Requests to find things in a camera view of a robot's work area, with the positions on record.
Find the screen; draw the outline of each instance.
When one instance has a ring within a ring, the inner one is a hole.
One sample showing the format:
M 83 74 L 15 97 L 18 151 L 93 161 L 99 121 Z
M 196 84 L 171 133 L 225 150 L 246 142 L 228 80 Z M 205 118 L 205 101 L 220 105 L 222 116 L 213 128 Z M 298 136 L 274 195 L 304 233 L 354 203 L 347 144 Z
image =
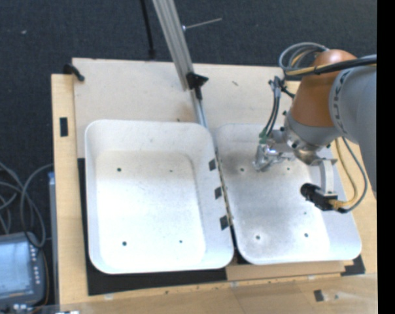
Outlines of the screen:
M 28 242 L 0 243 L 0 299 L 32 293 Z

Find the black floor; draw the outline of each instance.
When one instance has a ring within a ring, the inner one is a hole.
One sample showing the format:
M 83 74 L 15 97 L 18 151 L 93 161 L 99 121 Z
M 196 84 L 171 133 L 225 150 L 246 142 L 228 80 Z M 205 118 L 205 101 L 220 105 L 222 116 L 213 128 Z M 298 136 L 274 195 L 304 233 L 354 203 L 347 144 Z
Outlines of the black floor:
M 169 61 L 155 10 L 145 1 L 156 58 Z M 282 50 L 304 41 L 356 56 L 377 52 L 377 0 L 175 2 L 186 26 L 222 18 L 186 31 L 196 63 L 277 65 Z M 50 75 L 73 57 L 147 59 L 139 0 L 0 0 L 0 160 L 22 181 L 52 163 Z M 47 171 L 29 192 L 50 237 Z M 18 206 L 11 211 L 18 232 Z M 50 262 L 50 241 L 45 251 Z

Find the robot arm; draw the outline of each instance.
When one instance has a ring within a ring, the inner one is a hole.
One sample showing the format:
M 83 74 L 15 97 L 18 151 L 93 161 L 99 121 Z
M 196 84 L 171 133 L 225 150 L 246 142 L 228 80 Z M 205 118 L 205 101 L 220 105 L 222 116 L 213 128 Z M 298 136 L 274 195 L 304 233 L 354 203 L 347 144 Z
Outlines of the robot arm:
M 373 62 L 376 56 L 362 59 L 366 63 Z M 350 66 L 355 62 L 358 59 L 348 52 L 327 49 L 316 57 L 312 66 Z M 258 146 L 254 162 L 258 171 L 266 171 L 274 163 L 292 157 L 309 166 L 319 165 L 321 187 L 305 184 L 301 193 L 323 210 L 333 209 L 324 201 L 336 200 L 333 192 L 326 188 L 333 181 L 329 167 L 335 160 L 323 160 L 317 152 L 338 137 L 359 144 L 376 196 L 376 66 L 366 63 L 304 76 L 284 127 L 272 130 Z

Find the white tray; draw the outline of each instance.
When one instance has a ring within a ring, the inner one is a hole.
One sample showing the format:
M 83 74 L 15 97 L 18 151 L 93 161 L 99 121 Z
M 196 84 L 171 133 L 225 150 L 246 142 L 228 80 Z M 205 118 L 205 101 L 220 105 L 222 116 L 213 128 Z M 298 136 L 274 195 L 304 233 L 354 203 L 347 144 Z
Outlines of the white tray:
M 262 128 L 228 124 L 216 132 L 238 251 L 252 264 L 356 258 L 361 240 L 351 213 L 322 212 L 300 194 L 305 183 L 321 185 L 318 167 L 294 160 L 255 171 L 252 161 Z M 332 153 L 325 149 L 322 157 L 332 158 Z M 334 170 L 334 188 L 344 200 Z
M 86 129 L 89 254 L 104 273 L 222 268 L 233 256 L 211 134 L 195 123 Z

